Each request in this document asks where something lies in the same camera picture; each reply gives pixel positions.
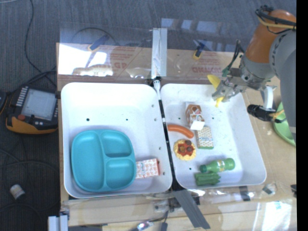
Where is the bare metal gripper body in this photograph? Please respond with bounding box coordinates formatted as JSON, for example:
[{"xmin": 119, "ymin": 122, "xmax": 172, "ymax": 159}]
[{"xmin": 222, "ymin": 67, "xmax": 252, "ymax": 94}]

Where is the yellow banana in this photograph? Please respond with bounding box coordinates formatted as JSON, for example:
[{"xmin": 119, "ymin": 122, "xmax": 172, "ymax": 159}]
[{"xmin": 207, "ymin": 74, "xmax": 225, "ymax": 108}]

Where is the brown and white house carton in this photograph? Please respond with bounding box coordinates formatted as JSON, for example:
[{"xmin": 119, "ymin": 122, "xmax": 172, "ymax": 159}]
[{"xmin": 185, "ymin": 102, "xmax": 206, "ymax": 131}]

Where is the white plastic tray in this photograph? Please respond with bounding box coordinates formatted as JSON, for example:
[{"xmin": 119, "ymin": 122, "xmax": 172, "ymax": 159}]
[
  {"xmin": 159, "ymin": 83, "xmax": 267, "ymax": 190},
  {"xmin": 60, "ymin": 81, "xmax": 173, "ymax": 199}
]

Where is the orange white carton green base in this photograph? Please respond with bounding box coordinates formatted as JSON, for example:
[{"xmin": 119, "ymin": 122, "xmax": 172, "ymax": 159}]
[{"xmin": 194, "ymin": 126, "xmax": 215, "ymax": 150}]

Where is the orange sausage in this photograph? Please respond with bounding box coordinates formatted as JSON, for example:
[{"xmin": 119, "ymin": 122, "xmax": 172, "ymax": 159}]
[{"xmin": 167, "ymin": 124, "xmax": 195, "ymax": 139}]

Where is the brown cardboard board red print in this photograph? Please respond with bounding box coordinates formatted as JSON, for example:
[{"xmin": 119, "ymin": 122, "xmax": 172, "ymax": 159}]
[{"xmin": 55, "ymin": 42, "xmax": 297, "ymax": 227}]

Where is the green divided plate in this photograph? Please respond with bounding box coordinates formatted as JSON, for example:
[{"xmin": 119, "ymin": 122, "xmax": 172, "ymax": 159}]
[{"xmin": 272, "ymin": 102, "xmax": 296, "ymax": 147}]

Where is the yellow pasta with red sauce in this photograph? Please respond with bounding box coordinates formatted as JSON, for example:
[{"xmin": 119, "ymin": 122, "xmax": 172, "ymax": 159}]
[{"xmin": 173, "ymin": 139, "xmax": 197, "ymax": 162}]

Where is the green bottle yellow label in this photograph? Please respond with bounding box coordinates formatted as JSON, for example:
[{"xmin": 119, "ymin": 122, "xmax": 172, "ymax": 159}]
[{"xmin": 199, "ymin": 157, "xmax": 236, "ymax": 174}]

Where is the green asparagus bundle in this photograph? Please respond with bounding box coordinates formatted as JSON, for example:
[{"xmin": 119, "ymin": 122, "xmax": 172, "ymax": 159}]
[{"xmin": 194, "ymin": 171, "xmax": 221, "ymax": 187}]

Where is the orange and white carton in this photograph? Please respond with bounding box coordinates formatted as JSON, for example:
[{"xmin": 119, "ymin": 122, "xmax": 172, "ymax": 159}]
[{"xmin": 135, "ymin": 158, "xmax": 161, "ymax": 180}]

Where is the blue divided plate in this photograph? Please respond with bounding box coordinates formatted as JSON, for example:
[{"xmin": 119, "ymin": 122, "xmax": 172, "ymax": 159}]
[{"xmin": 70, "ymin": 129, "xmax": 137, "ymax": 193}]

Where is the small white can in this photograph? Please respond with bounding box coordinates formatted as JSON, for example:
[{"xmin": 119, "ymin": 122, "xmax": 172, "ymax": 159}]
[{"xmin": 9, "ymin": 183, "xmax": 26, "ymax": 200}]

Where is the black cylinder on white bracket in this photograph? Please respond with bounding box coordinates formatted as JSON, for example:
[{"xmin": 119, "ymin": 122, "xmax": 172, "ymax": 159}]
[{"xmin": 247, "ymin": 85, "xmax": 278, "ymax": 123}]

